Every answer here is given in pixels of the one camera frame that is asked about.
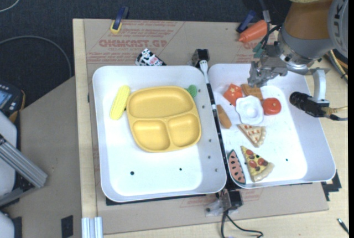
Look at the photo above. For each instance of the thin black and white rod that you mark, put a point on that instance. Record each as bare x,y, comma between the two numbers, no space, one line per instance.
212,98

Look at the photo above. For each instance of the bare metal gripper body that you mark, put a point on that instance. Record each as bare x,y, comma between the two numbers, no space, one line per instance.
275,62

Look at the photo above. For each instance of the black pen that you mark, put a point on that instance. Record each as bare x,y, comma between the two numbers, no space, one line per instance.
343,225

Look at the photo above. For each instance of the white fried egg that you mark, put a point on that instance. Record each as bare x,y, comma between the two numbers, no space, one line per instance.
249,110

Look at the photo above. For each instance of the red tomato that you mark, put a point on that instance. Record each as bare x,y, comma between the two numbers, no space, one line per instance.
271,106

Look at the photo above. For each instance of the white plastic tray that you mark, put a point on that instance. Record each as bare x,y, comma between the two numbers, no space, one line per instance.
155,173
293,142

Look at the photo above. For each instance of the brown waffle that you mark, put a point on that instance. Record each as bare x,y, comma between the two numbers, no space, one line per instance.
253,91

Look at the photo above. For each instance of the yellow corn cob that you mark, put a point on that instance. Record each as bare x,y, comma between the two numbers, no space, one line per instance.
119,102

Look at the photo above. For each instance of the black cylinder on white bracket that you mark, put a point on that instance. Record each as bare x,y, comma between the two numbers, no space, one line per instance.
308,104

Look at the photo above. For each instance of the yellow divided plate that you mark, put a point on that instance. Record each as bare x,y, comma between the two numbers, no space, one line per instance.
163,118

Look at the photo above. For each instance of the pizza slice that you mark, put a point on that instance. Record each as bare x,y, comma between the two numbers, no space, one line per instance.
256,166

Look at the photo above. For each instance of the brown cardboard board red print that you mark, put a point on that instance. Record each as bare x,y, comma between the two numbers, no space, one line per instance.
177,43

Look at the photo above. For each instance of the watermelon slice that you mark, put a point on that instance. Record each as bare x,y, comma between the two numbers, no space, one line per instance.
236,169

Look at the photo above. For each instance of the orange bottle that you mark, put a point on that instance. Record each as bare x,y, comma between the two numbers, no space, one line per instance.
254,31

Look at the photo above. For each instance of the tan pie slice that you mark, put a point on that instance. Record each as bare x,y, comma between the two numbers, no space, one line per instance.
254,134

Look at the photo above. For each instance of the black and white carton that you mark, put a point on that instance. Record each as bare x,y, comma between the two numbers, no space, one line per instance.
149,59

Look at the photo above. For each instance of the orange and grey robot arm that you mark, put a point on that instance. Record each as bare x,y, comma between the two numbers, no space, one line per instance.
307,18

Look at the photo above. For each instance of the green toy vegetable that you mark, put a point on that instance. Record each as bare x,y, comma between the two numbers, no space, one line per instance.
192,90

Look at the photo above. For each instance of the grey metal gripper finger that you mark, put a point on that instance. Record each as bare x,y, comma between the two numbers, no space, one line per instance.
254,76
266,77

